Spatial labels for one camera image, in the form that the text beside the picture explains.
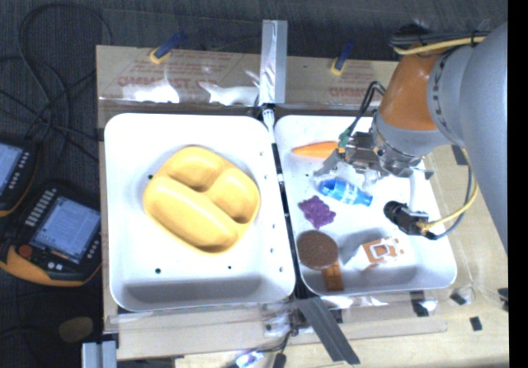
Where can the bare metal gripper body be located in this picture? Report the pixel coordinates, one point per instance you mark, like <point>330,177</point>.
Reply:
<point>373,154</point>

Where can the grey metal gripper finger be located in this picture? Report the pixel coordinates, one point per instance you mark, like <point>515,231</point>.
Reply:
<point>370,179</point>
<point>328,164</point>

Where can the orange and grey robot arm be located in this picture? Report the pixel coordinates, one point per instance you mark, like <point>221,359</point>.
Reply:
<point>470,90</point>

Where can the orange carrot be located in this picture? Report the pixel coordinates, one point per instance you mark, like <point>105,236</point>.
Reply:
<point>315,149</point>

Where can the blue bottle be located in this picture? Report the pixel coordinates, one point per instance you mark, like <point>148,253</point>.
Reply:
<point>344,192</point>

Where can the purple grapes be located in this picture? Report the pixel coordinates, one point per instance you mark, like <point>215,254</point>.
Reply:
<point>315,211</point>

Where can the orange and white carton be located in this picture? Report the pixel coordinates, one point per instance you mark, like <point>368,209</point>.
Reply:
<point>381,251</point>

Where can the round brown biscuit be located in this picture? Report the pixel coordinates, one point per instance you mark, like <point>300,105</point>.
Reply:
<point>317,249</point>

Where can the white plastic tray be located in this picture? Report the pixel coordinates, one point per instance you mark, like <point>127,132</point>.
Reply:
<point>136,193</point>
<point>412,271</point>

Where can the orange rectangular wafer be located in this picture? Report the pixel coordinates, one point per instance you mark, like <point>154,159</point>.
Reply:
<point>333,277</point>

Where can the brown cardboard board red print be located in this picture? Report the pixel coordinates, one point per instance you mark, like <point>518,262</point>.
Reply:
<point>474,275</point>

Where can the yellow divided plate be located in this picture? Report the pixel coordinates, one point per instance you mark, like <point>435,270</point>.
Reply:
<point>185,209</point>

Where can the black cylinder on white bracket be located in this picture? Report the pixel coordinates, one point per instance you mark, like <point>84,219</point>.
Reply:
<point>402,213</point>

